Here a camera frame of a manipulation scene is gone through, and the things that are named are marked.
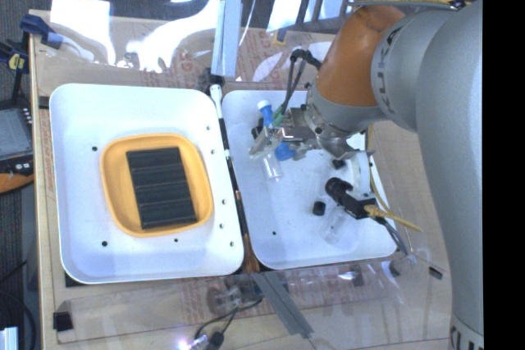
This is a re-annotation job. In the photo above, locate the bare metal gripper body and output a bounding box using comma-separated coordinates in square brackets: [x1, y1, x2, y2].
[280, 106, 375, 161]

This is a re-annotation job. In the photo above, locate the clear plastic bottle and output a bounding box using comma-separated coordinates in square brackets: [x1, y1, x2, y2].
[319, 205, 358, 248]

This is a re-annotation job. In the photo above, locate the blue and white bottle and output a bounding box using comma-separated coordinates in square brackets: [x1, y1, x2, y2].
[257, 99, 276, 131]

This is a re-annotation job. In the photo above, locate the thin black and white rod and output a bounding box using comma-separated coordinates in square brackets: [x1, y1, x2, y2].
[209, 84, 260, 274]

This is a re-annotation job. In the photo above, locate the clear bottle with blue cap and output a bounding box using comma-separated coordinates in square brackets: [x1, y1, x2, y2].
[261, 143, 294, 183]

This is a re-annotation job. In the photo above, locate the brown cardboard board, red print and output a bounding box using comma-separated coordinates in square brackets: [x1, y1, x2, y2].
[34, 15, 453, 346]

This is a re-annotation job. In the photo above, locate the black ribbed rectangular pad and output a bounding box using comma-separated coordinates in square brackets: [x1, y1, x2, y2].
[125, 146, 199, 231]

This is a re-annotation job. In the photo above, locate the black cylinder on white bracket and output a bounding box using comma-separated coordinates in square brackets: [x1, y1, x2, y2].
[325, 150, 378, 220]

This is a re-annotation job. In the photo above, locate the white plastic tray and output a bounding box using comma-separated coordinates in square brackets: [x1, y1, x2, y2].
[221, 89, 399, 271]
[48, 82, 245, 285]

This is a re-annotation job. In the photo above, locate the black block with thin wires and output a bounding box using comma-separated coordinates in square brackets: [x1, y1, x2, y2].
[234, 277, 264, 301]

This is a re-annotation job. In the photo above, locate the orange plate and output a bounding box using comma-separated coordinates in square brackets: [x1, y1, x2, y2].
[99, 132, 215, 239]

